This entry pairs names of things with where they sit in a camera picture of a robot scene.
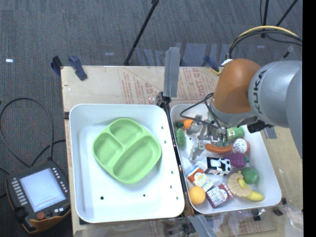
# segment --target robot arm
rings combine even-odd
[[[225,66],[210,103],[223,128],[248,125],[249,132],[289,127],[302,152],[302,62],[278,61],[260,67],[247,59]]]

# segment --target table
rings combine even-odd
[[[87,79],[80,80],[73,67],[61,68],[61,86],[65,112],[68,175],[71,203],[75,205],[69,112],[77,104],[155,104],[155,97],[163,91],[164,67],[84,66]],[[194,104],[206,94],[214,92],[218,76],[206,67],[180,67],[178,95],[170,106]],[[260,221],[239,222],[234,213],[207,215],[216,236],[299,236],[303,224],[303,166],[288,128],[274,127],[261,131],[269,157],[286,204],[259,211]],[[72,206],[73,233],[85,236],[172,236],[183,231],[180,226],[188,219],[148,220],[104,224],[81,224]],[[190,236],[198,236],[194,231]]]

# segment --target divided green plate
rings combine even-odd
[[[161,157],[161,145],[143,126],[130,118],[118,118],[94,140],[93,155],[115,179],[140,181]]]

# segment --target yellow cable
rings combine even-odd
[[[275,30],[281,30],[281,31],[284,31],[284,32],[286,32],[286,33],[288,33],[288,34],[292,34],[292,35],[294,35],[294,36],[296,36],[296,37],[299,37],[299,36],[296,35],[295,33],[291,32],[291,31],[289,31],[289,30],[287,30],[287,29],[285,29],[285,28],[282,28],[282,27],[278,27],[278,26],[257,26],[257,27],[251,28],[251,29],[247,30],[246,32],[240,34],[240,35],[237,37],[237,39],[238,39],[239,37],[243,36],[244,34],[250,33],[250,32],[255,31],[255,30],[257,30],[257,29],[275,29]]]

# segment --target dark floor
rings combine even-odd
[[[277,25],[295,0],[269,0],[266,25]],[[54,56],[68,66],[71,55],[83,65],[123,65],[152,8],[152,0],[0,0],[0,107],[15,98],[36,99],[50,112],[54,140],[64,139],[60,78],[51,69]],[[221,64],[230,44],[248,29],[261,26],[266,0],[160,0],[130,60],[130,66],[164,66],[164,53],[180,48],[181,66],[201,66],[204,55]],[[298,0],[280,27],[303,38],[303,0]],[[259,65],[302,60],[293,38],[252,36],[234,49],[234,58]],[[49,117],[34,101],[18,100],[1,116],[1,130],[10,149],[28,165],[49,145]],[[44,162],[48,150],[36,161]],[[67,172],[64,142],[53,158]],[[0,141],[0,167],[17,173],[28,167]],[[0,171],[0,193],[7,175]],[[26,237],[7,197],[0,199],[0,237]],[[71,218],[39,237],[72,236]]]

